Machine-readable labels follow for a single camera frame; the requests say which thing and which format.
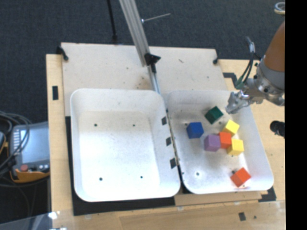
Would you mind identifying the pale flat board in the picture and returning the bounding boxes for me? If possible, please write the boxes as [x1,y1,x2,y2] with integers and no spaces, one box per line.
[60,42,262,207]

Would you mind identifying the purple cube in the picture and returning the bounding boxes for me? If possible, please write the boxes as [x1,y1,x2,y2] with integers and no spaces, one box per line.
[203,134,222,152]

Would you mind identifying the green cube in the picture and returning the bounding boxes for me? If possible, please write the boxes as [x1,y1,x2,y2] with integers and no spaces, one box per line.
[204,105,224,125]

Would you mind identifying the yellow cube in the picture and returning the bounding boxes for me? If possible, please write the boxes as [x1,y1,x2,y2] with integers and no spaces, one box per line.
[222,119,240,137]
[226,138,245,156]

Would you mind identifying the blue cube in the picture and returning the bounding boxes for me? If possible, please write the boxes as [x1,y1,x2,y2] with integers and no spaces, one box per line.
[186,121,205,139]

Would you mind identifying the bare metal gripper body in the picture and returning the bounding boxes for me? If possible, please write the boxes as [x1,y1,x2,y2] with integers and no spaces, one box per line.
[239,77,285,106]

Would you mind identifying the white plastic tray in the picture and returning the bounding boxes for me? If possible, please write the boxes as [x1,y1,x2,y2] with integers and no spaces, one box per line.
[165,90,275,195]
[70,88,181,203]

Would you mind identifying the orange cube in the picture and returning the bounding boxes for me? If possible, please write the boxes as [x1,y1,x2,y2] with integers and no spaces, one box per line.
[230,167,252,188]
[218,131,233,150]

